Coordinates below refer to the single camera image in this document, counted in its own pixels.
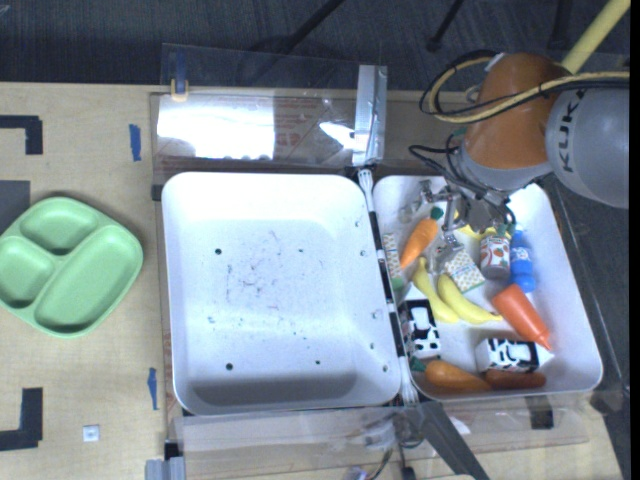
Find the black and white carton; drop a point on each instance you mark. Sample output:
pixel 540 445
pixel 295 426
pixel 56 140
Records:
pixel 422 330
pixel 512 355

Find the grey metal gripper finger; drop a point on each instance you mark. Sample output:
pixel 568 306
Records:
pixel 452 243
pixel 434 194

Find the small white square block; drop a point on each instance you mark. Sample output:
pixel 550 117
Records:
pixel 91 433

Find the blue bottle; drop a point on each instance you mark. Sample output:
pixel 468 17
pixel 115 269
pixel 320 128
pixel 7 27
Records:
pixel 522 265

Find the orange carrot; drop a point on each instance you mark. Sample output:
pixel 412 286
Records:
pixel 420 240
pixel 452 377

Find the white can with orange print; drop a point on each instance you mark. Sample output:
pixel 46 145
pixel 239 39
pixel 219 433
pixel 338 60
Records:
pixel 495 258

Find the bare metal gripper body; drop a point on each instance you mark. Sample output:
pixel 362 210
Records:
pixel 482 214

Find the white plastic tray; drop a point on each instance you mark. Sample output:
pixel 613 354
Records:
pixel 565 288
pixel 280 288

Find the small white dotted carton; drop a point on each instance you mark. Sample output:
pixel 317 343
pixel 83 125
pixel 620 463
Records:
pixel 465 270

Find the patterned packet with green end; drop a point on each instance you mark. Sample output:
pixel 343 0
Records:
pixel 393 260

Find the green divided plate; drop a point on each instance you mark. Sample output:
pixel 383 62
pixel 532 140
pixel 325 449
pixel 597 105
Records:
pixel 70 268

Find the brown sausage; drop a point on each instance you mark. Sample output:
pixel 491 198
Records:
pixel 517 379

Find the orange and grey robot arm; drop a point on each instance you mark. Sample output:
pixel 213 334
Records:
pixel 505 133

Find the orange cone-shaped bottle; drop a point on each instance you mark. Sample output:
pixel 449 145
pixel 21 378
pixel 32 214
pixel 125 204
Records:
pixel 520 313

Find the yellow banana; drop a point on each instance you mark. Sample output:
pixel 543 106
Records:
pixel 429 293
pixel 462 303

